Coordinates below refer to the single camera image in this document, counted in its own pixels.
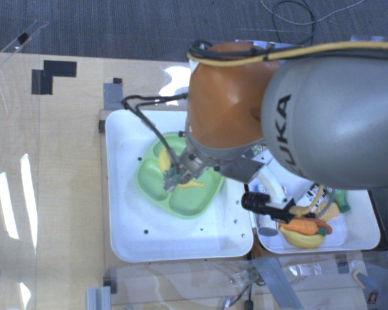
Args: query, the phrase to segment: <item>orange carrot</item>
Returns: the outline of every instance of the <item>orange carrot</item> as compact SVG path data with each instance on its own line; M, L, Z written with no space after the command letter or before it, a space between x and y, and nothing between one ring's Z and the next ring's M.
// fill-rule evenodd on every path
M288 224L279 223L279 226L283 226L285 229L305 235L315 235L318 233L318 226L316 223L306 219L297 220L293 218Z
M294 219L310 220L314 222L319 228L326 227L328 229L327 234L332 233L332 227L329 224L326 224L323 220L320 220L319 218L295 217Z

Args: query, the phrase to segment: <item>clear plastic sheet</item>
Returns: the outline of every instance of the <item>clear plastic sheet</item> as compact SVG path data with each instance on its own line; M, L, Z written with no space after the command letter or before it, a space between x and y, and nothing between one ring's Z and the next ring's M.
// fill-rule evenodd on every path
M45 25L9 31L0 48L0 309L36 308L40 98L31 74L41 66L39 55L18 53L38 45Z
M369 274L361 252L277 259L304 309L368 309L352 276ZM113 309L280 309L248 260L123 264L111 276Z

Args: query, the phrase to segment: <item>white cable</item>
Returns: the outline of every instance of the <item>white cable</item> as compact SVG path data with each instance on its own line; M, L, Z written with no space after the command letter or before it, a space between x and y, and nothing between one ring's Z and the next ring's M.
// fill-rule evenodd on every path
M268 12L270 12L270 13L273 14L273 15L275 15L277 18L281 19L282 21L285 21L285 22L290 23L290 24L293 24L293 25L311 25L311 24L313 24L313 23L317 23L317 22L323 21L324 19L326 19L326 18L328 18L328 17L330 17L330 16L332 16L332 15L338 13L338 12L342 12L342 11L344 11L344 10L346 10L346 9L350 9L350 8L352 8L352 7L358 6L358 5L360 5L361 3L363 3L364 1L365 1L365 0L361 0L361 1L358 1L357 3L354 3L353 5L350 5L350 6L347 6L347 7L338 9L338 10L335 10L334 12L331 12L331 13L327 14L326 16L323 16L322 18L319 18L319 19L317 19L317 20L315 20L315 21L312 21L312 22L307 22L307 23L297 23L297 22L293 22L293 21L290 21L290 20L288 20L288 19L285 19L285 18L279 16L278 14L274 13L271 9L269 9L269 8L264 4L263 0L260 0L261 4L263 5L263 7L264 7L265 9L267 9Z

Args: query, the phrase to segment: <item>gray carpet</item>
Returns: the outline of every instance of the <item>gray carpet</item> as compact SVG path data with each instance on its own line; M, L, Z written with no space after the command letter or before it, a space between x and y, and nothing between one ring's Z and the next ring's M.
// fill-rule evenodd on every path
M273 6L280 0L264 0ZM319 19L359 0L305 0ZM302 8L282 6L281 15L310 21ZM184 61L198 38L279 41L260 0L0 0L0 50L31 21L49 23L26 52L68 56ZM297 43L310 26L277 22L280 39ZM351 35L388 37L388 0L366 0L317 24L314 43Z

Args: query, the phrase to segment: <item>yellow banana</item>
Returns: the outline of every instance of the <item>yellow banana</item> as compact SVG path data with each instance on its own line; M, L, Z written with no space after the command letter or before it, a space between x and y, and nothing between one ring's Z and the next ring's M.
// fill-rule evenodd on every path
M299 248L317 248L324 241L325 237L321 234L304 235L294 231L289 231L280 226L279 230L283 233L286 240L291 244Z
M167 171L169 167L171 166L171 160L168 157L167 149L164 147L160 151L160 154L158 155L158 166L160 168L161 173L164 173L164 171ZM199 183L194 180L190 180L187 183L181 184L179 183L177 185L177 188L179 189L189 189L192 187L204 187L204 183Z

